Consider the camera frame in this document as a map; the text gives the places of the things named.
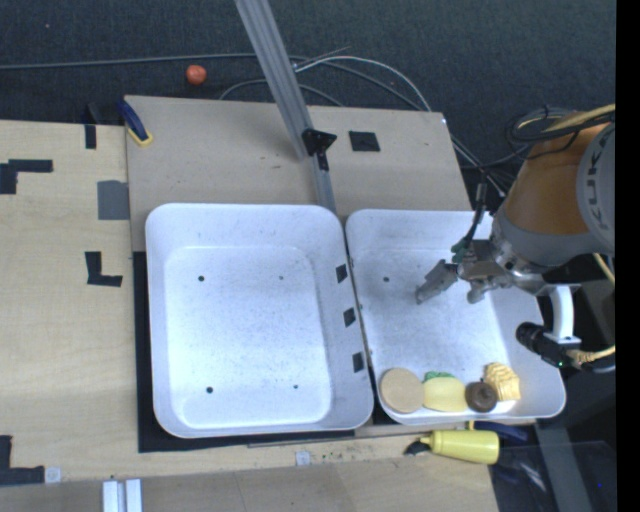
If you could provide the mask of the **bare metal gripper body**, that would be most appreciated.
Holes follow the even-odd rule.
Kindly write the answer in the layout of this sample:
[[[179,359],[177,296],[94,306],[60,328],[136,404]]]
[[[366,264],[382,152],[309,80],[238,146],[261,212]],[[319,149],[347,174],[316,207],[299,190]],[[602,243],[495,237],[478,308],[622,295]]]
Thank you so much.
[[[521,257],[506,241],[471,240],[456,253],[456,265],[460,279],[489,279],[494,283],[491,291],[516,287],[539,295],[548,285],[543,277],[547,268]]]

